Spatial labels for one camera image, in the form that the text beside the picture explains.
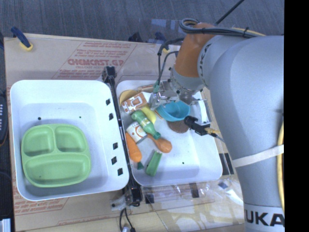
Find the black metal rod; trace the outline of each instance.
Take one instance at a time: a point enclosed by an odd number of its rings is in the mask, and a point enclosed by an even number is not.
[[[226,12],[216,23],[215,26],[218,25],[220,22],[222,22],[230,13],[232,13],[242,2],[245,0],[240,0],[238,3],[236,3],[228,12]]]

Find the blue bowl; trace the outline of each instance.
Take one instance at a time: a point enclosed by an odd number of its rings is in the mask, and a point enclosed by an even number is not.
[[[180,121],[190,114],[190,106],[182,101],[159,106],[156,111],[167,121]]]

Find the green plate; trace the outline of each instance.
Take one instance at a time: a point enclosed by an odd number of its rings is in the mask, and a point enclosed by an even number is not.
[[[63,187],[87,179],[91,171],[89,145],[84,133],[68,124],[30,128],[21,144],[23,170],[36,187]]]

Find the green bottle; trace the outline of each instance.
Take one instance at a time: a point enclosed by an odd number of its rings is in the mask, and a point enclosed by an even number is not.
[[[146,117],[146,115],[141,111],[137,110],[132,115],[131,118],[136,120],[145,132],[151,134],[154,139],[159,139],[161,134],[155,130],[153,123]]]

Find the orange carrot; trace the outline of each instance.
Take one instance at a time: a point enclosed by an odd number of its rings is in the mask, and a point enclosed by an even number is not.
[[[141,161],[141,152],[133,138],[126,132],[126,145],[129,150],[129,156],[132,161],[140,162]]]

